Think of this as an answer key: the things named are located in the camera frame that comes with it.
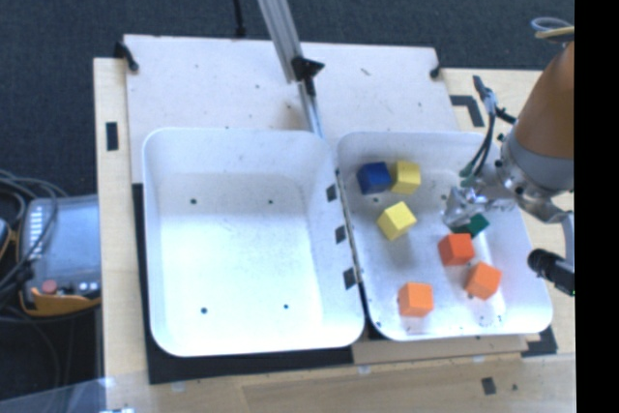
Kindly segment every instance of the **orange block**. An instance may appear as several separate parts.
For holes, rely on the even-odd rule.
[[[438,242],[438,252],[443,265],[464,265],[475,256],[471,235],[468,232],[448,234]]]
[[[473,296],[487,300],[499,288],[502,275],[499,269],[479,262],[470,270],[464,289]]]
[[[434,309],[432,286],[423,282],[407,282],[398,291],[399,314],[426,316]]]

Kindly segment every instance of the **empty white tray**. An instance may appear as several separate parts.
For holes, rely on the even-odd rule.
[[[162,349],[233,355],[359,337],[365,317],[325,141],[162,129],[142,160],[150,326]]]
[[[341,181],[352,226],[369,316],[375,328],[393,340],[537,333],[552,318],[545,282],[527,266],[532,250],[520,210],[488,212],[489,227],[473,239],[475,258],[468,265],[444,267],[438,242],[450,233],[442,222],[445,199],[460,182],[458,172],[473,158],[483,136],[477,133],[352,133],[338,147]],[[493,146],[488,163],[498,159]],[[421,167],[422,185],[410,195],[363,195],[357,182],[367,162],[397,160]],[[403,200],[417,223],[388,241],[376,220]],[[488,300],[463,290],[468,270],[483,260],[502,271],[499,290]],[[401,317],[398,290],[408,281],[430,283],[434,310],[425,317]]]

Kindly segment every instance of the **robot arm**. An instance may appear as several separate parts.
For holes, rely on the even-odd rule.
[[[558,208],[552,198],[574,188],[574,66],[575,42],[548,64],[501,146],[501,159],[485,164],[494,119],[505,117],[491,90],[475,78],[475,87],[490,117],[488,135],[475,159],[460,175],[447,200],[443,221],[449,227],[462,226],[490,209],[506,210],[517,205],[544,223],[561,223],[566,240],[566,256],[534,250],[529,267],[575,295],[574,213]]]

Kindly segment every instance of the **tray with colored blocks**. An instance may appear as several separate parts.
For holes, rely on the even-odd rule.
[[[369,319],[387,339],[533,334],[550,323],[543,280],[528,268],[523,214],[485,212],[467,231],[442,221],[478,133],[352,133],[339,179]],[[493,146],[488,163],[498,159]]]

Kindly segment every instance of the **cube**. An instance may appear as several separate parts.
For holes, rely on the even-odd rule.
[[[384,162],[366,163],[357,171],[362,194],[384,192],[392,185],[389,168]]]
[[[438,252],[445,266],[464,265],[475,256],[468,232],[448,234],[438,242]]]
[[[392,174],[392,192],[412,194],[422,184],[422,173],[418,163],[397,161]]]
[[[464,290],[472,296],[487,300],[498,290],[502,276],[499,269],[479,262],[469,271]]]
[[[424,282],[407,282],[398,291],[398,310],[402,316],[426,316],[434,310],[432,286]]]
[[[376,223],[389,241],[404,234],[417,222],[417,219],[403,201],[386,208]]]
[[[482,214],[476,214],[471,218],[468,224],[454,227],[452,228],[452,232],[468,232],[471,235],[471,238],[474,238],[480,232],[486,229],[489,225],[490,222],[488,222]]]

